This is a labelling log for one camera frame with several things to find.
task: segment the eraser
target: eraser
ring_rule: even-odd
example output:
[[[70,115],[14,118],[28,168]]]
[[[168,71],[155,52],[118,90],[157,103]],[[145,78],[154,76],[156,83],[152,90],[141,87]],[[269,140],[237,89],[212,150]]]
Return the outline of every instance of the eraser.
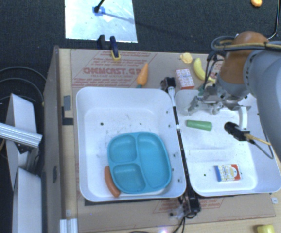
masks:
[[[176,70],[176,79],[180,89],[193,89],[194,82],[189,69]]]
[[[241,173],[237,164],[214,166],[217,179],[220,182],[237,181],[241,179]]]

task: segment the blue clamp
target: blue clamp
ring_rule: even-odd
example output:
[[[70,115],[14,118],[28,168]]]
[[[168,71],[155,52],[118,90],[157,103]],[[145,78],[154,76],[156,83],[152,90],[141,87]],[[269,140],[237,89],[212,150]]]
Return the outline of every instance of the blue clamp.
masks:
[[[110,52],[114,60],[120,60],[121,56],[118,50],[116,38],[114,36],[110,37]]]

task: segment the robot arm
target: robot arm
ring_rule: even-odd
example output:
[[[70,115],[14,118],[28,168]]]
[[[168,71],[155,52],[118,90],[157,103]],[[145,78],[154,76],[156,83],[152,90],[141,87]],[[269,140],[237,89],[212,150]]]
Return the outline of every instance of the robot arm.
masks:
[[[214,46],[227,51],[216,84],[194,98],[188,111],[200,102],[238,109],[238,102],[251,93],[257,99],[260,121],[281,162],[281,42],[271,42],[259,33],[243,32],[229,45]]]

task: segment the sausage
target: sausage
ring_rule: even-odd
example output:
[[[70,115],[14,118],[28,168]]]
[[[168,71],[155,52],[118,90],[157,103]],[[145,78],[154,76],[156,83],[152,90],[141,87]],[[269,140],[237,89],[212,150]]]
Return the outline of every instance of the sausage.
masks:
[[[109,166],[105,167],[104,175],[105,175],[105,181],[106,181],[108,189],[110,190],[111,194],[117,198],[121,192],[117,189],[116,185],[114,184],[114,182],[112,180]]]

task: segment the banana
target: banana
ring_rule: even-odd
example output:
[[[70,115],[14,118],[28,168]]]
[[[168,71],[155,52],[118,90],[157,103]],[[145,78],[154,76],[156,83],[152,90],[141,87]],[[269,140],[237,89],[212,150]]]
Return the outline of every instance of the banana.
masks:
[[[199,79],[205,80],[205,71],[202,68],[202,63],[201,63],[200,58],[195,59],[194,65],[193,65],[193,70]],[[208,81],[215,83],[215,80],[212,79],[211,77],[208,78]]]

